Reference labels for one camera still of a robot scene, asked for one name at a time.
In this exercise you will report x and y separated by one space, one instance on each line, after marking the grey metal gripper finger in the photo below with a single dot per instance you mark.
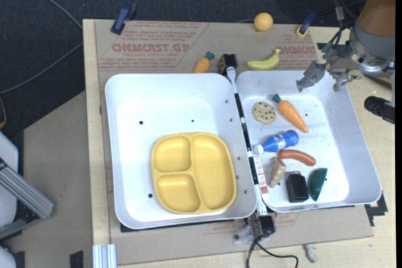
340 81
311 75

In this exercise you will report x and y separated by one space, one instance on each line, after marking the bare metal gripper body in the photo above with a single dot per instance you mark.
342 66

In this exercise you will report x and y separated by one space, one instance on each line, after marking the long orange carrot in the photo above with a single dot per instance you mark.
290 113

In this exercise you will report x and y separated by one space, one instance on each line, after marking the yellow banana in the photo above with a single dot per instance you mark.
262 64

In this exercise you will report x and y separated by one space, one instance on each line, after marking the white plastic tray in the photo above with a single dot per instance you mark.
176 103
333 135

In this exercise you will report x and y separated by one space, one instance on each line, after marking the beige chocolate chip biscuit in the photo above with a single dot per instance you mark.
264 113

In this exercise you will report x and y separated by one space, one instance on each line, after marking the orange ball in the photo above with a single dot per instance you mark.
263 22

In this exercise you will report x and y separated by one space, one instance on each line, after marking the blue bottle white cap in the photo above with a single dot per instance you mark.
279 141

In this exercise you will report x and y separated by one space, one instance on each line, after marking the orange-brown sausage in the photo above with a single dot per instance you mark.
296 157

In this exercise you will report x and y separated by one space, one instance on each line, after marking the thin black and white rod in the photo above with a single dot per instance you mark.
242 122

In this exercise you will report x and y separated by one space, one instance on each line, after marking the beige bread piece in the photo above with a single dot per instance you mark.
277 171

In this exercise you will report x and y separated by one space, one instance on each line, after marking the dark green wedge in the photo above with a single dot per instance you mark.
316 183

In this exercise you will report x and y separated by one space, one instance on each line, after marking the small stubby orange carrot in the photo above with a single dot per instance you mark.
201 65

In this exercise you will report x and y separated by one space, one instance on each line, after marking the red and white packet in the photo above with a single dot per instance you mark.
260 172

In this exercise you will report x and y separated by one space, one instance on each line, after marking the black box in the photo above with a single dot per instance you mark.
296 187

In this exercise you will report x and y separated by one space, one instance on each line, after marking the yellow divided plate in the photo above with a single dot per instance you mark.
207 166

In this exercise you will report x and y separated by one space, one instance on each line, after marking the brown cardboard board red print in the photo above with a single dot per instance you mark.
157 50

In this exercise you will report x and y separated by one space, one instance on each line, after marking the black cylinder on white bracket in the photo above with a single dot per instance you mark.
378 106

